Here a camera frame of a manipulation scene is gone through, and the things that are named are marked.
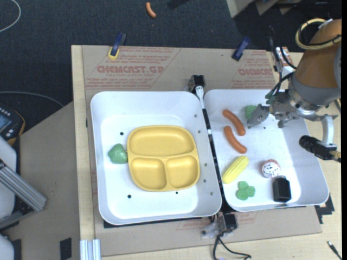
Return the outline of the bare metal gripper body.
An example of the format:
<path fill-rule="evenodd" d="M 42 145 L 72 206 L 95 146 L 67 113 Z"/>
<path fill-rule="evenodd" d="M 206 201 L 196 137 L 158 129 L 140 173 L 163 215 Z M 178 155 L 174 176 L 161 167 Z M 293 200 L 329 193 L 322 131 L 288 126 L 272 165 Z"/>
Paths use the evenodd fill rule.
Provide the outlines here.
<path fill-rule="evenodd" d="M 270 91 L 267 94 L 269 112 L 280 121 L 291 121 L 299 118 L 320 121 L 320 105 L 305 100 L 296 90 Z"/>

